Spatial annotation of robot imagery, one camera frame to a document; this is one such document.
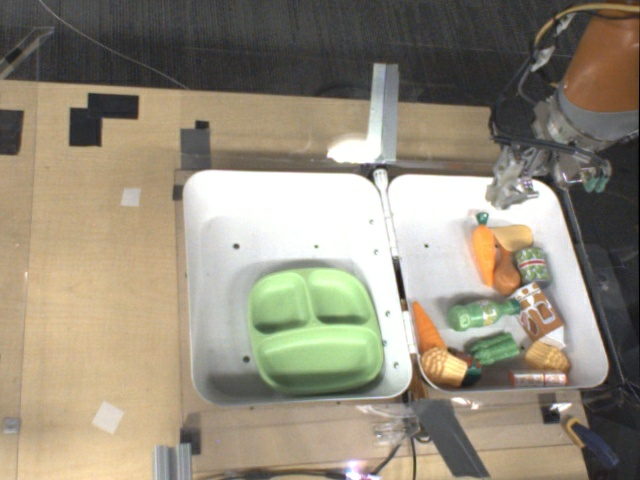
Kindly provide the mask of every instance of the orange carrot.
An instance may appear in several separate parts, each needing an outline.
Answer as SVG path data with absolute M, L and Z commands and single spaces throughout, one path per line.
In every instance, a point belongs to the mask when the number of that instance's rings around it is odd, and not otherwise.
M 438 329 L 417 300 L 413 303 L 413 316 L 418 334 L 418 351 L 420 355 L 434 347 L 440 347 L 446 350 L 447 346 L 444 341 L 442 341 Z
M 487 286 L 493 286 L 493 269 L 496 266 L 496 246 L 493 232 L 487 227 L 489 214 L 480 212 L 476 214 L 478 227 L 473 230 L 471 242 L 476 263 L 480 269 L 482 281 Z
M 500 260 L 493 274 L 493 285 L 502 295 L 509 296 L 515 292 L 522 280 L 520 273 L 513 266 L 511 253 L 500 246 Z

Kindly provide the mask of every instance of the white tape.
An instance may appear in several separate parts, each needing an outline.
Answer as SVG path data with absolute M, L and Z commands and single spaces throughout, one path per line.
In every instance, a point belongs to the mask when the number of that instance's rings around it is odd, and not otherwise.
M 102 402 L 91 423 L 109 434 L 115 434 L 122 416 L 124 416 L 122 409 L 118 409 L 109 402 Z
M 140 188 L 125 188 L 122 192 L 121 206 L 140 206 Z

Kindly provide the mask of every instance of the wooden surface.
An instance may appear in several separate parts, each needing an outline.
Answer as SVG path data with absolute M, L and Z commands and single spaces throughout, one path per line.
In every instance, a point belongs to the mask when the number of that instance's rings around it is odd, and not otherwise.
M 139 95 L 139 119 L 105 120 L 101 148 L 71 148 L 69 108 L 86 107 L 92 91 Z M 1 478 L 151 478 L 153 447 L 175 445 L 183 422 L 224 436 L 216 453 L 194 458 L 198 471 L 343 460 L 336 435 L 350 447 L 342 454 L 375 463 L 387 453 L 356 407 L 329 416 L 327 407 L 203 405 L 180 360 L 171 197 L 180 128 L 210 121 L 221 158 L 251 162 L 259 152 L 324 165 L 332 140 L 366 131 L 367 102 L 0 82 L 0 108 L 14 107 L 25 110 L 25 129 L 20 155 L 0 157 L 0 417 L 19 411 L 22 429 L 0 436 Z M 489 166 L 498 151 L 487 117 L 403 104 L 399 157 Z M 121 206 L 125 188 L 141 189 L 139 207 Z M 16 252 L 25 241 L 29 250 Z M 579 396 L 563 396 L 584 419 Z M 92 425 L 103 401 L 124 411 L 113 435 Z M 559 426 L 542 425 L 535 398 L 480 402 L 493 409 L 459 417 L 494 478 L 586 478 L 581 452 Z M 418 478 L 450 477 L 433 445 L 419 453 Z M 407 450 L 399 455 L 385 478 L 407 478 Z

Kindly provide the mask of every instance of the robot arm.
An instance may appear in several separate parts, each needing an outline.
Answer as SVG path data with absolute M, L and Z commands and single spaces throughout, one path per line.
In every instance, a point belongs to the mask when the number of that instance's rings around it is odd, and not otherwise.
M 533 137 L 514 137 L 490 122 L 492 139 L 502 152 L 494 166 L 487 200 L 507 208 L 537 197 L 534 176 L 551 175 L 567 189 L 582 184 L 601 192 L 611 165 L 598 152 L 638 136 L 638 46 L 640 0 L 578 0 L 549 20 L 538 32 L 533 52 L 507 86 L 518 81 L 518 95 L 533 106 Z M 593 13 L 569 68 L 554 93 L 536 102 L 523 90 L 527 78 L 544 66 L 555 40 L 577 13 Z M 552 37 L 553 44 L 543 48 Z

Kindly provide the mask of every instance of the green plate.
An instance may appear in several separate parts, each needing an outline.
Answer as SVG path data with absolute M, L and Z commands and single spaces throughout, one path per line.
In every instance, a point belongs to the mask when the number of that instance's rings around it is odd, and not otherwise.
M 376 313 L 364 285 L 338 269 L 287 270 L 249 296 L 249 332 L 262 379 L 290 395 L 363 386 L 382 368 Z

